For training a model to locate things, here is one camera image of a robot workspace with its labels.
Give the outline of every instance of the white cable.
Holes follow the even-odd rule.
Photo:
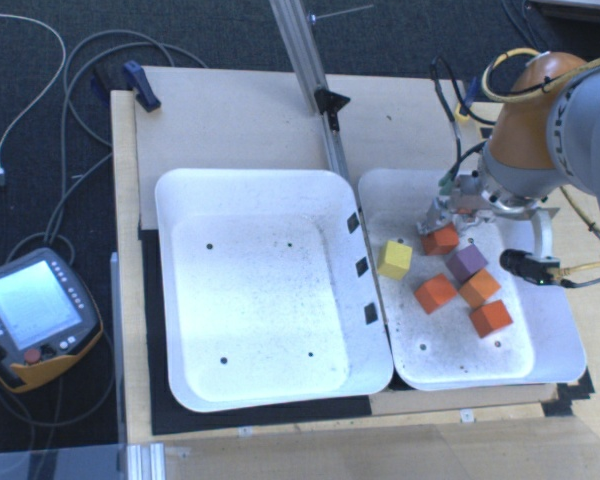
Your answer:
[[[16,16],[14,14],[1,14],[0,13],[0,18],[7,18],[7,19],[15,19],[15,20],[21,20],[21,21],[27,21],[29,23],[34,23],[36,25],[40,25],[41,27],[46,28],[48,31],[50,31],[54,36],[56,36],[56,38],[58,39],[58,42],[60,43],[60,47],[62,48],[62,62],[60,63],[60,67],[58,68],[58,70],[56,71],[55,75],[53,75],[53,78],[49,81],[49,83],[45,86],[44,89],[42,89],[42,91],[33,99],[33,101],[31,103],[29,103],[24,110],[22,110],[17,116],[16,118],[11,121],[11,124],[7,127],[7,129],[5,130],[5,132],[2,134],[2,137],[0,138],[0,155],[2,152],[2,146],[4,145],[7,136],[9,135],[9,133],[11,132],[11,130],[13,129],[13,127],[18,123],[18,121],[20,121],[20,119],[22,119],[22,117],[29,112],[29,110],[31,110],[31,108],[33,108],[33,106],[38,103],[38,101],[40,101],[40,99],[49,91],[49,89],[51,88],[51,86],[55,83],[55,81],[58,79],[58,77],[60,76],[60,73],[62,73],[62,69],[64,68],[64,64],[65,61],[67,59],[67,49],[64,45],[64,41],[62,40],[62,37],[60,37],[60,34],[58,34],[58,32],[56,32],[52,27],[50,27],[49,25],[47,25],[46,23],[42,22],[42,21],[38,21],[36,19],[33,18],[28,18],[26,16]],[[5,177],[5,172],[4,169],[2,167],[2,162],[0,161],[0,186],[3,187],[6,184],[6,177]]]

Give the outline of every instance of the table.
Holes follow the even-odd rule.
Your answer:
[[[212,95],[209,97],[207,94],[209,113],[216,116],[215,113],[221,112],[225,117],[220,121],[211,120],[217,123],[219,129],[223,124],[229,126],[228,123],[233,123],[231,130],[240,129],[236,128],[236,122],[232,120],[236,118],[235,112],[240,111],[236,108],[241,101],[238,97],[231,99],[228,96],[229,100],[225,101],[224,108],[218,109],[211,104],[213,95],[235,96],[239,94],[235,86],[244,84],[247,80],[258,81],[264,87],[273,85],[275,89],[268,92],[267,101],[276,108],[276,105],[285,108],[303,105],[299,91],[294,89],[294,75],[290,73],[147,68],[147,75],[156,95],[167,100],[163,101],[163,109],[169,109],[167,112],[171,112],[175,105],[170,104],[175,101],[171,92],[180,94],[180,89],[176,86],[184,86],[183,90],[191,91],[191,84],[195,81],[197,90],[209,91],[208,94]],[[408,158],[409,162],[420,164],[421,167],[423,162],[426,167],[444,168],[449,165],[453,155],[451,142],[446,148],[431,150],[427,147],[428,140],[440,141],[442,144],[444,140],[450,141],[447,137],[451,136],[448,122],[444,120],[444,114],[428,80],[343,75],[329,76],[328,79],[331,90],[352,97],[351,110],[347,108],[341,112],[343,140],[345,144],[347,140],[350,141],[345,152],[352,183],[374,163],[378,167],[404,168],[404,159]],[[282,91],[283,99],[276,97],[276,90]],[[508,449],[509,446],[502,441],[505,435],[508,436],[507,440],[515,442],[514,437],[518,436],[520,443],[527,443],[512,452],[519,458],[529,451],[528,443],[531,442],[543,443],[545,451],[550,449],[550,453],[542,456],[534,453],[535,466],[529,466],[529,478],[534,478],[533,475],[537,472],[534,468],[537,469],[538,464],[553,467],[560,462],[576,468],[600,468],[600,284],[568,293],[587,350],[588,369],[596,390],[589,400],[573,401],[575,417],[545,417],[542,404],[556,400],[559,390],[555,384],[540,384],[437,392],[383,391],[370,397],[372,416],[367,418],[153,435],[147,366],[149,352],[143,313],[143,262],[138,229],[151,229],[151,226],[155,226],[155,216],[151,210],[151,195],[147,195],[151,194],[151,190],[146,187],[143,190],[142,187],[151,187],[159,171],[174,166],[189,166],[187,164],[191,161],[195,166],[202,167],[235,166],[236,161],[235,157],[218,156],[217,150],[212,147],[198,149],[197,152],[187,150],[187,145],[194,143],[187,140],[190,136],[195,136],[202,130],[210,136],[217,136],[219,129],[209,134],[209,129],[205,127],[211,121],[204,119],[199,121],[200,128],[196,129],[195,121],[192,124],[182,118],[186,115],[187,102],[181,98],[176,99],[179,101],[176,106],[180,110],[174,114],[175,119],[170,120],[174,128],[164,130],[160,128],[164,126],[164,120],[158,122],[152,116],[136,114],[142,110],[134,102],[133,93],[112,93],[124,419],[129,445],[158,444],[166,457],[169,478],[185,477],[186,472],[193,471],[191,468],[194,467],[200,474],[214,470],[217,474],[217,471],[222,470],[224,478],[230,478],[240,471],[244,473],[256,470],[261,478],[281,478],[275,475],[275,471],[288,475],[282,478],[299,478],[319,470],[316,468],[328,467],[333,471],[333,474],[329,474],[331,478],[354,478],[356,476],[351,475],[349,466],[344,467],[343,464],[359,462],[363,449],[366,450],[365,467],[374,474],[386,468],[388,476],[392,477],[391,474],[399,474],[407,462],[417,464],[421,471],[426,471],[426,467],[434,467],[436,457],[444,457],[448,459],[447,464],[461,466],[456,468],[458,478],[491,478],[488,475],[495,470],[499,470],[502,477],[502,473],[512,465],[508,459],[495,458],[495,454],[489,453],[487,443],[494,449],[499,449],[499,446]],[[497,115],[499,111],[495,104],[480,105],[476,107],[476,112]],[[254,102],[249,102],[249,108],[256,113],[253,115],[254,121],[272,119],[277,120],[275,122],[278,124],[282,123],[273,127],[273,138],[267,137],[265,140],[274,140],[277,136],[282,148],[288,146],[290,138],[285,134],[294,124],[304,123],[302,126],[306,126],[307,118],[302,112],[292,113],[293,115],[270,112],[269,108]],[[248,131],[248,126],[243,123],[242,128],[245,126]],[[180,147],[176,150],[164,147],[161,158],[153,159],[153,168],[139,170],[143,158],[137,139],[139,136],[145,137],[146,134],[143,133],[147,129],[154,133],[162,130],[161,137],[167,144],[171,138],[179,136]],[[475,143],[479,140],[478,131],[472,122],[464,124],[462,129],[469,142],[467,147],[470,147],[471,141]],[[378,137],[379,144],[374,148],[374,154],[364,155],[363,142],[369,134]],[[408,155],[405,155],[405,137],[410,138]],[[305,151],[309,150],[305,156],[296,155],[296,160],[299,159],[296,165],[305,166],[307,162],[314,162],[314,168],[324,168],[325,158],[319,144],[312,143],[304,148]],[[238,151],[236,155],[244,167],[262,167],[266,165],[267,159],[271,160],[271,156],[263,157],[255,151],[250,154],[249,150]],[[289,158],[294,156],[288,154],[281,161],[288,162]],[[586,194],[575,195],[585,211],[600,222],[595,199]],[[555,255],[563,260],[564,265],[592,261],[592,255],[600,254],[597,240],[585,232],[584,225],[568,208],[560,194],[552,195],[551,203],[552,206],[561,208],[554,219]],[[574,236],[578,237],[577,247],[569,239]],[[248,439],[236,439],[239,436],[248,436]],[[468,444],[467,439],[474,440],[474,444]],[[417,443],[417,446],[412,448],[407,446],[407,442]],[[293,455],[292,460],[290,451],[295,454],[298,450],[302,450],[302,453]],[[597,462],[591,461],[592,450]],[[308,459],[314,453],[318,454],[317,462]],[[240,466],[222,460],[226,456],[235,457],[236,460],[239,458]],[[446,474],[446,470],[440,469],[440,462],[437,463],[438,469],[431,471]],[[513,468],[509,470],[509,474],[519,475],[520,471]]]

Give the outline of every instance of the white tray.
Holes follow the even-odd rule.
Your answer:
[[[158,181],[156,206],[169,384],[183,406],[210,412],[387,386],[388,337],[341,177],[176,169]],[[359,275],[361,260],[369,269]]]
[[[413,248],[402,281],[378,276],[397,373],[420,390],[577,380],[586,359],[564,288],[535,286],[499,264],[505,249],[533,250],[529,222],[497,219],[460,235],[459,247],[472,241],[487,259],[487,270],[502,286],[489,301],[502,299],[512,325],[481,339],[460,295],[430,315],[415,299],[414,290],[440,272],[459,288],[445,265],[449,256],[424,255],[416,229],[443,174],[378,169],[359,183],[372,254],[377,258],[387,240]]]

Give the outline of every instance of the yellow cube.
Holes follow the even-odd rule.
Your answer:
[[[387,240],[380,249],[378,257],[378,274],[400,281],[411,267],[411,253],[408,245]]]

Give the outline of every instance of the screen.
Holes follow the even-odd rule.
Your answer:
[[[20,350],[82,321],[46,261],[0,279],[0,317]]]

